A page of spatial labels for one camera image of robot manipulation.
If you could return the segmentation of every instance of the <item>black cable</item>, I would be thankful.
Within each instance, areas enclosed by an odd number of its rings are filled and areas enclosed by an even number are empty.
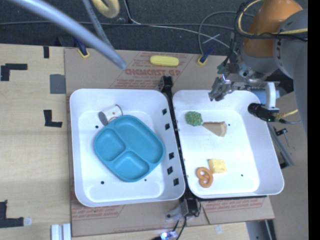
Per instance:
[[[287,120],[284,120],[284,119],[279,119],[279,123],[281,124],[286,124],[286,125],[296,125],[296,124],[300,124],[301,121],[287,121]]]
[[[182,232],[184,231],[184,228],[185,228],[186,224],[187,224],[187,216],[184,216],[184,223],[182,225],[182,228],[180,230],[180,233],[179,233],[178,237],[175,240],[178,240],[180,238]]]
[[[235,45],[236,45],[236,34],[235,32],[233,32],[233,37],[230,38],[229,51],[225,60],[223,61],[223,66],[227,65],[228,60],[230,59],[232,52],[234,51]]]
[[[34,20],[34,21],[13,21],[13,22],[0,22],[0,26],[7,26],[7,25],[23,25],[23,24],[52,24],[51,21],[46,20]],[[79,21],[80,24],[83,25],[92,25],[92,22],[87,21]],[[199,23],[139,23],[139,24],[132,24],[132,23],[100,23],[101,25],[105,26],[115,26],[115,27],[166,27],[166,26],[195,26],[198,27]],[[215,24],[203,24],[204,27],[212,27],[212,28],[219,28],[225,30],[234,30],[232,27],[222,26],[222,25],[215,25]]]
[[[305,37],[300,37],[297,34],[280,34],[280,33],[270,33],[270,32],[264,32],[258,35],[258,37],[263,37],[264,35],[267,35],[268,38],[273,38],[273,39],[281,39],[285,36],[285,38],[291,38],[291,39],[298,39],[303,42],[307,42],[308,38],[306,39]]]
[[[244,14],[244,12],[245,12],[245,10],[247,9],[247,7],[248,7],[251,3],[255,2],[255,1],[257,1],[257,0],[248,0],[248,1],[240,4],[239,9],[238,9],[238,11],[236,12],[235,19],[234,19],[234,29],[235,29],[235,31],[236,31],[239,35],[242,34],[241,31],[240,31],[240,29],[239,29],[239,26],[238,26],[239,18],[240,18],[240,16],[241,16],[242,14]]]
[[[175,226],[174,226],[172,231],[175,231],[177,229],[178,224],[179,224],[179,220],[176,222],[176,224],[175,224]]]
[[[200,216],[201,209],[202,209],[202,205],[201,205],[201,202],[199,202],[199,211],[198,211],[198,213],[196,213],[196,214],[194,215],[194,217],[199,217],[199,216]]]

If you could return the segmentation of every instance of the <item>metal bracket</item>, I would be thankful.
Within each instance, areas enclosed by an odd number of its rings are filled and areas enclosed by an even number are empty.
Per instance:
[[[166,221],[178,221],[188,214],[187,200],[184,199],[179,205],[165,214]]]
[[[63,225],[58,225],[58,224],[51,225],[50,240],[71,240],[70,223],[66,223]]]
[[[288,132],[288,130],[286,129],[286,128],[283,128],[283,129],[281,129],[281,130],[276,130],[276,128],[274,127],[274,132],[275,132],[275,134],[277,135],[277,136],[280,136],[280,135],[284,135],[284,138],[285,138],[285,141],[286,141],[286,144],[287,144],[287,146],[289,147],[289,141],[288,141],[288,139],[287,139],[287,135],[286,135],[286,133]]]
[[[278,138],[276,132],[276,128],[273,127],[270,123],[267,123],[270,135],[276,146],[278,147],[280,154],[284,160],[285,166],[294,166],[295,163],[292,159],[291,154],[287,151],[287,149],[284,147],[280,139]]]
[[[247,221],[245,224],[250,240],[277,240],[272,220]]]

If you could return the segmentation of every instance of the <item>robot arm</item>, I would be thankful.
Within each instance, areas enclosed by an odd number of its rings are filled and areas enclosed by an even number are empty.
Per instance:
[[[241,17],[249,6],[259,1],[263,0],[251,0],[241,5],[235,29],[245,39],[236,62],[224,61],[218,67],[221,77],[215,79],[209,98],[220,101],[235,90],[272,91],[271,84],[276,87],[279,83],[265,80],[280,69],[293,79],[297,108],[307,134],[308,9],[302,9],[294,0],[264,0],[245,32]],[[269,110],[271,115],[277,108],[273,92],[268,94],[272,99],[263,105],[263,109]]]

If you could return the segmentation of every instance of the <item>gray hose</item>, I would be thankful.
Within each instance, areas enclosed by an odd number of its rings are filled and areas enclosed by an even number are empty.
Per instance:
[[[8,0],[13,4],[22,6],[30,12],[39,15],[40,17],[53,22],[63,30],[67,31],[77,39],[81,40],[86,45],[96,49],[102,55],[107,57],[121,70],[126,68],[126,62],[119,56],[119,54],[104,41],[99,39],[84,26],[77,21],[67,16],[60,10],[43,0]]]
[[[109,45],[111,48],[112,45],[109,41],[109,39],[107,38],[107,35],[105,33],[105,31],[103,30],[96,14],[95,14],[95,10],[94,8],[92,7],[91,3],[90,3],[90,0],[82,0],[83,4],[84,4],[84,7],[86,9],[86,12],[88,13],[90,19],[91,19],[91,22],[93,24],[93,27],[95,29],[95,32],[97,33],[97,35],[107,44]]]

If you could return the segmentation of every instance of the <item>black tape marking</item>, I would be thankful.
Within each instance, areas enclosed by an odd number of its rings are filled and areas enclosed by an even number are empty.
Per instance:
[[[28,64],[6,63],[1,66],[0,81],[9,81],[10,70],[27,70]]]
[[[44,126],[48,126],[48,127],[62,127],[62,122],[52,122],[52,110],[49,109],[45,109],[43,110],[44,113]]]
[[[27,70],[28,69],[28,64],[25,63],[6,63],[5,67],[8,68],[9,70]]]
[[[0,228],[22,227],[24,225],[24,218],[7,218],[7,202],[5,200],[0,202]]]
[[[49,46],[44,46],[43,47],[43,57],[45,59],[49,59],[49,57],[50,57]]]
[[[10,70],[6,68],[6,66],[1,66],[0,74],[1,74],[1,78],[0,78],[1,81],[9,81]]]

